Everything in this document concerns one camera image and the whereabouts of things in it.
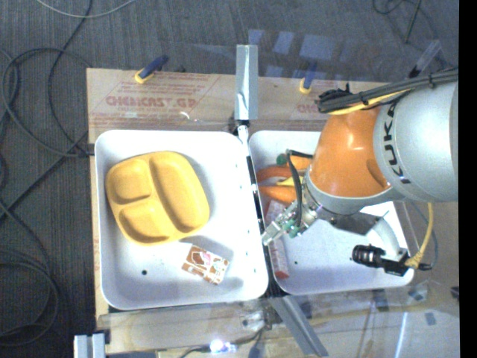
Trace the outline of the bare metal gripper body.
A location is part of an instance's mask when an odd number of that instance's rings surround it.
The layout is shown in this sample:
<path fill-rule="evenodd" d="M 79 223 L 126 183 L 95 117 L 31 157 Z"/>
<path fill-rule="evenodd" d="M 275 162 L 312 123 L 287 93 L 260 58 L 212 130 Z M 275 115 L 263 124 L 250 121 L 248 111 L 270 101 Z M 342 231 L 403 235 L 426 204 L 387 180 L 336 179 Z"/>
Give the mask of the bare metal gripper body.
<path fill-rule="evenodd" d="M 277 226 L 277 237 L 302 236 L 323 214 L 325 209 L 317 203 L 298 204 L 294 201 L 274 220 Z"/>

